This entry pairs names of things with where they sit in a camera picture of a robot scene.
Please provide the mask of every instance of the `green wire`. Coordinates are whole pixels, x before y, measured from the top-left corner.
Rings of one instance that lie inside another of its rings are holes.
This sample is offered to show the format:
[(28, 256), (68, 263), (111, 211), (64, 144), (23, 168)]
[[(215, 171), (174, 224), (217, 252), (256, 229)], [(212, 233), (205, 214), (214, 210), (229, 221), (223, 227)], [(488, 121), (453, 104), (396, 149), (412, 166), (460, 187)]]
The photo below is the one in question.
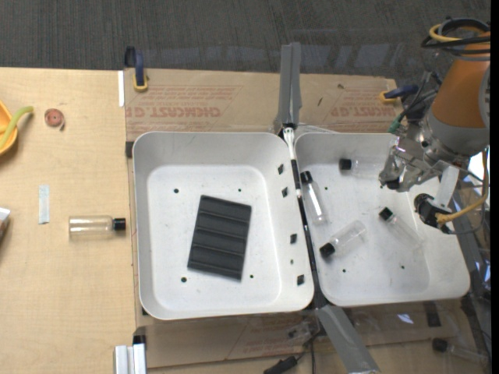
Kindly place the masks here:
[(34, 108), (33, 107), (24, 107), (19, 109), (13, 116), (12, 119), (10, 120), (9, 124), (7, 125), (7, 129), (5, 129), (5, 133), (3, 134), (2, 138), (0, 139), (0, 150), (6, 145), (7, 140), (9, 139), (12, 131), (17, 125), (17, 122), (20, 120), (21, 116), (24, 114), (27, 114), (28, 112), (33, 112)]

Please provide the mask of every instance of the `white strip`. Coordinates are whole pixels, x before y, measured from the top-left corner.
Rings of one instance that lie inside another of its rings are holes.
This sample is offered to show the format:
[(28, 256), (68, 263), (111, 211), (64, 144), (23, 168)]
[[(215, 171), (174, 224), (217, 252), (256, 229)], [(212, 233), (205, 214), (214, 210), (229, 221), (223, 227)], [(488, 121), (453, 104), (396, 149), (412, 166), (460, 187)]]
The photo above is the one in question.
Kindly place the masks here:
[(125, 73), (123, 71), (118, 71), (118, 98), (119, 106), (125, 106)]
[(38, 224), (50, 221), (49, 194), (50, 187), (47, 184), (38, 186)]

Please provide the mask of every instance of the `white tray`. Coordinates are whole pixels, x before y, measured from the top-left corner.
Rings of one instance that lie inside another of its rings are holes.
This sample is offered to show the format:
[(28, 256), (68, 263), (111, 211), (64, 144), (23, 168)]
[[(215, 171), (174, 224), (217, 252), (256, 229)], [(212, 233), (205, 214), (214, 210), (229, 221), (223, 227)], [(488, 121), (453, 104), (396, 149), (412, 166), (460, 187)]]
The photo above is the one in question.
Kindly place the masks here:
[[(330, 221), (310, 225), (324, 296), (339, 306), (376, 305), (458, 298), (469, 289), (469, 272), (458, 239), (423, 224), (414, 213), (414, 198), (435, 195), (438, 180), (411, 192), (380, 189), (377, 179), (388, 155), (385, 134), (306, 133), (296, 140), (300, 171), (310, 171), (321, 188)], [(370, 162), (363, 176), (340, 171), (340, 158)], [(423, 238), (423, 247), (410, 252), (378, 217), (388, 206)], [(319, 248), (348, 223), (366, 226), (366, 242), (355, 252), (325, 260)]]
[[(140, 300), (150, 315), (193, 319), (299, 311), (310, 304), (309, 258), (281, 139), (149, 132), (134, 143), (133, 165)], [(252, 207), (242, 280), (187, 267), (201, 195)]]

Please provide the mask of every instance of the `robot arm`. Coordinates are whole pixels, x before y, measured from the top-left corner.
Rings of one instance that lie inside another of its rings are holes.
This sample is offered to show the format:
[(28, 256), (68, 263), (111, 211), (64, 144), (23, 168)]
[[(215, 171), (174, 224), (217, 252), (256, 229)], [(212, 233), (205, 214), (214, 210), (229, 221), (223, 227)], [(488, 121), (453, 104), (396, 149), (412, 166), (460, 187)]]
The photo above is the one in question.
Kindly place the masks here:
[[(472, 28), (479, 36), (445, 36), (464, 28)], [(457, 59), (428, 110), (420, 112), (409, 106), (395, 120), (391, 131), (398, 142), (391, 147), (379, 180), (382, 186), (407, 192), (442, 176), (437, 195), (419, 195), (415, 206), (424, 223), (446, 231), (444, 224), (456, 217), (456, 213), (450, 215), (448, 204), (459, 172), (468, 171), (471, 157), (486, 151), (490, 143), (490, 27), (474, 19), (448, 19), (431, 28), (422, 47), (443, 48)], [(407, 126), (401, 124), (404, 117)]]

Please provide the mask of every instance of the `bottle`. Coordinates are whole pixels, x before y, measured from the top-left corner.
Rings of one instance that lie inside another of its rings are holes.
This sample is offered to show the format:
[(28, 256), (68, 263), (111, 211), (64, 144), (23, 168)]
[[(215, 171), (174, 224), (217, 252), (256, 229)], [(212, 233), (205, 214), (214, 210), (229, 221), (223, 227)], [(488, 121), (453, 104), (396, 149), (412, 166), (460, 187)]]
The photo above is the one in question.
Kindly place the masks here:
[(323, 258), (329, 256), (341, 256), (350, 253), (358, 248), (365, 241), (366, 227), (361, 221), (353, 221), (348, 226), (342, 228), (329, 239), (329, 242), (319, 249)]
[(421, 246), (423, 240), (417, 232), (411, 229), (407, 223), (389, 208), (385, 207), (379, 215), (381, 219), (383, 219), (383, 222), (386, 223), (389, 229), (395, 234), (398, 241), (412, 250), (418, 249)]
[(327, 223), (327, 213), (320, 197), (319, 186), (313, 180), (309, 171), (300, 174), (303, 185), (303, 202), (305, 203), (307, 217), (310, 215), (315, 224)]
[(107, 215), (69, 217), (70, 238), (107, 238), (126, 229), (126, 219)]
[(442, 338), (434, 338), (432, 340), (432, 347), (434, 351), (449, 353), (451, 355), (469, 360), (470, 362), (478, 363), (482, 367), (486, 367), (489, 363), (489, 358), (486, 355), (461, 348)]
[(377, 178), (383, 162), (375, 157), (342, 158), (338, 162), (340, 172), (363, 178)]

